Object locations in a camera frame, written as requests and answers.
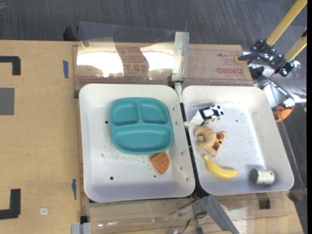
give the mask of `croissant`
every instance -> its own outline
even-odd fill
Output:
[[[216,133],[213,129],[205,126],[197,127],[194,131],[194,135],[198,136],[198,146],[208,151],[213,147],[216,139]]]

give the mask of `tin can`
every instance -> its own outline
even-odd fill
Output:
[[[254,184],[272,185],[275,181],[275,175],[272,170],[253,168],[250,171],[250,181]]]

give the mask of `toy pizza slice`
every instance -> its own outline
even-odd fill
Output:
[[[166,152],[161,152],[150,158],[151,163],[155,166],[160,174],[164,174],[169,167],[169,157]]]
[[[226,132],[216,133],[214,145],[207,150],[207,152],[211,154],[213,157],[215,157],[218,154],[218,151],[220,150],[222,143],[224,141],[225,135]]]

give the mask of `white plastic tray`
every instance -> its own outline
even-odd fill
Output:
[[[113,144],[109,110],[117,100],[154,98],[167,108],[174,140],[170,166],[160,175],[149,161],[153,155],[129,155]],[[189,196],[195,178],[177,93],[165,85],[88,84],[79,93],[84,188],[96,202]]]
[[[287,191],[294,183],[293,173],[280,137],[268,99],[256,87],[188,86],[182,91],[187,121],[195,112],[211,104],[219,104],[224,116],[206,124],[226,137],[213,158],[197,146],[196,125],[189,123],[190,139],[201,187],[212,195],[234,195],[272,191]],[[224,180],[211,174],[202,155],[208,155],[221,167],[234,168],[238,175]],[[252,168],[273,170],[272,185],[249,182]]]

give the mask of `gray floor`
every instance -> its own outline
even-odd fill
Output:
[[[190,32],[191,43],[240,44],[249,51],[267,38],[296,0],[0,0],[0,39],[63,40],[67,26],[80,21]],[[307,6],[276,42],[286,53],[307,27]],[[284,120],[289,133],[296,187],[307,188],[307,48],[299,53],[300,65],[287,77],[274,81],[295,99]],[[307,190],[296,205],[307,233]]]

